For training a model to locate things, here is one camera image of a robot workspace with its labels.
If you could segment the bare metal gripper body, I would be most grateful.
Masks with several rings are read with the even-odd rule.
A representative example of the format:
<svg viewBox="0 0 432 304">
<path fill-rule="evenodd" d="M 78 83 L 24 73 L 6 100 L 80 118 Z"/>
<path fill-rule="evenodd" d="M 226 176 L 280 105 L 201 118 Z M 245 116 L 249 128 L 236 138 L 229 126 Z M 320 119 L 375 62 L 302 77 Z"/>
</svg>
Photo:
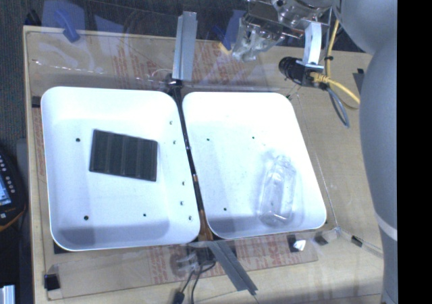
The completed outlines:
<svg viewBox="0 0 432 304">
<path fill-rule="evenodd" d="M 329 6 L 314 6 L 302 0 L 246 0 L 248 11 L 245 21 L 264 33 L 290 36 L 297 39 L 305 35 L 312 22 L 326 23 L 324 15 Z"/>
</svg>

